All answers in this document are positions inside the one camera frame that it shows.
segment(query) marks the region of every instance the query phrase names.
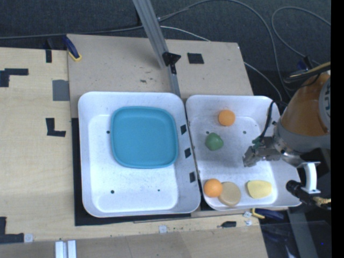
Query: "black mount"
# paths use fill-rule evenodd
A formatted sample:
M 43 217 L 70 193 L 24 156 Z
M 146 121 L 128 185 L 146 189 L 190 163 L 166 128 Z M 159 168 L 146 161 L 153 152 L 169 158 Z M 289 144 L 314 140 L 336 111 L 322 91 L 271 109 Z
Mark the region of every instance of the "black mount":
M 162 54 L 162 58 L 165 62 L 166 66 L 171 67 L 171 72 L 172 74 L 176 75 L 177 74 L 177 70 L 176 70 L 176 66 L 175 64 L 177 63 L 177 61 L 181 58 L 181 55 L 178 54 L 173 54 L 173 53 L 169 53 L 169 52 L 164 52 Z

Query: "black mat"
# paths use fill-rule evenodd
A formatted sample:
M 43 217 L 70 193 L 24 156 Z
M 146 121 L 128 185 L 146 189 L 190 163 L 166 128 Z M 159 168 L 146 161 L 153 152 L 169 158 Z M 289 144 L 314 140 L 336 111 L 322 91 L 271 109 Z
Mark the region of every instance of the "black mat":
M 128 221 L 145 221 L 173 218 L 188 218 L 191 214 L 164 214 L 148 216 L 125 216 L 125 217 L 108 217 L 97 218 L 90 215 L 82 204 L 82 187 L 81 187 L 81 160 L 80 160 L 80 141 L 79 141 L 79 120 L 73 118 L 72 124 L 72 141 L 73 141 L 73 173 L 74 173 L 74 212 L 75 226 L 84 225 L 105 225 L 114 223 L 123 223 Z

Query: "metal pole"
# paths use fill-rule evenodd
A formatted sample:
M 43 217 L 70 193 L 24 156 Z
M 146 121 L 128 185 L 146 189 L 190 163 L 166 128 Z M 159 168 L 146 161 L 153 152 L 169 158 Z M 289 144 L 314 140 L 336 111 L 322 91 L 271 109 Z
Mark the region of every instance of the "metal pole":
M 159 22 L 157 21 L 155 12 L 153 10 L 150 0 L 132 0 L 135 8 L 140 16 L 141 22 L 145 28 L 146 34 L 150 40 L 150 44 L 153 47 L 156 58 L 161 68 L 166 68 L 167 64 L 164 61 L 162 55 L 168 53 L 168 48 L 165 42 L 165 38 L 162 35 Z M 173 74 L 171 67 L 167 66 L 167 72 L 170 78 L 170 84 L 173 93 L 180 96 L 180 90 L 177 80 L 177 75 Z

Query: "yellow sponge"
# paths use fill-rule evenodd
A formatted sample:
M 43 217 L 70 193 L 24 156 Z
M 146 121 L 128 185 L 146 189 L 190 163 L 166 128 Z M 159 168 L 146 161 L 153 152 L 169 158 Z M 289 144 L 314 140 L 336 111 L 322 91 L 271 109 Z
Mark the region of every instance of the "yellow sponge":
M 252 198 L 260 199 L 269 196 L 273 191 L 273 186 L 267 181 L 248 181 L 247 190 Z

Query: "green ball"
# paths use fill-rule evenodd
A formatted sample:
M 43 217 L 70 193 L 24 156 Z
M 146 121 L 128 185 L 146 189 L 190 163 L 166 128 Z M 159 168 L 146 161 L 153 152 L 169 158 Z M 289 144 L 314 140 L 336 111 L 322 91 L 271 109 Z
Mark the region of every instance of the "green ball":
M 216 133 L 210 133 L 205 139 L 205 145 L 209 150 L 215 151 L 224 145 L 222 138 Z

